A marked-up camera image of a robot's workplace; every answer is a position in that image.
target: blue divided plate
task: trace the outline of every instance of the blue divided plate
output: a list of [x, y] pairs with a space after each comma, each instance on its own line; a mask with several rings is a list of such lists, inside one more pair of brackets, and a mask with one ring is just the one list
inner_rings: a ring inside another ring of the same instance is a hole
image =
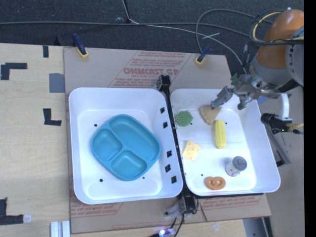
[[138, 120], [120, 114], [97, 130], [91, 140], [91, 150], [116, 177], [132, 181], [144, 175], [158, 160], [161, 143]]

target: toy pretzel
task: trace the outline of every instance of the toy pretzel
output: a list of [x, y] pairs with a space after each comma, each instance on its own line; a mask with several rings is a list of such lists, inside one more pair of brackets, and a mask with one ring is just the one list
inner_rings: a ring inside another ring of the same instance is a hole
[[224, 188], [226, 185], [226, 181], [223, 177], [216, 176], [216, 177], [206, 177], [205, 185], [211, 190], [219, 190]]

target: green spiky ball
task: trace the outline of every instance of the green spiky ball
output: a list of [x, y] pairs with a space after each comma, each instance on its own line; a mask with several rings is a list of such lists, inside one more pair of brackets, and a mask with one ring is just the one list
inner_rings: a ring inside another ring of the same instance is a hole
[[181, 111], [175, 116], [175, 120], [178, 125], [186, 126], [191, 124], [193, 117], [188, 111]]

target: cardboard sheet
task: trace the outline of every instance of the cardboard sheet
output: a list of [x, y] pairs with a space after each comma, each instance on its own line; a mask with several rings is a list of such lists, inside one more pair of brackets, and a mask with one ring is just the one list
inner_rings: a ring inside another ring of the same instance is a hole
[[[88, 205], [80, 202], [73, 190], [68, 97], [79, 87], [155, 88], [160, 75], [170, 75], [172, 92], [178, 88], [223, 88], [230, 85], [230, 72], [222, 55], [207, 55], [201, 65], [198, 54], [139, 50], [88, 48], [81, 58], [76, 48], [64, 49], [67, 143], [69, 158], [72, 234], [106, 230], [170, 226], [164, 210], [177, 198]], [[196, 214], [185, 224], [270, 216], [265, 195], [199, 199]]]

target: dark gray floor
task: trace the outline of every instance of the dark gray floor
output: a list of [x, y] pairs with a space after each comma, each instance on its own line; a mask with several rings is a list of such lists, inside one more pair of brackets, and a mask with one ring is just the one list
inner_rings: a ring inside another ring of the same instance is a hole
[[[257, 16], [287, 7], [304, 10], [304, 0], [125, 0], [129, 19], [137, 23], [179, 23], [170, 27], [195, 31], [195, 23], [206, 11], [227, 9]], [[148, 26], [112, 26], [62, 24], [68, 22], [129, 22], [122, 0], [0, 0], [0, 42], [72, 46], [71, 35], [77, 33], [86, 47], [137, 49], [199, 53], [195, 34]], [[22, 21], [59, 21], [56, 24], [5, 24]], [[241, 59], [252, 17], [214, 11], [201, 23], [231, 28], [200, 26], [205, 35], [219, 33], [216, 39], [231, 48]], [[226, 55], [234, 74], [240, 70], [235, 55], [221, 43], [201, 39], [202, 48], [211, 46], [212, 54]]]

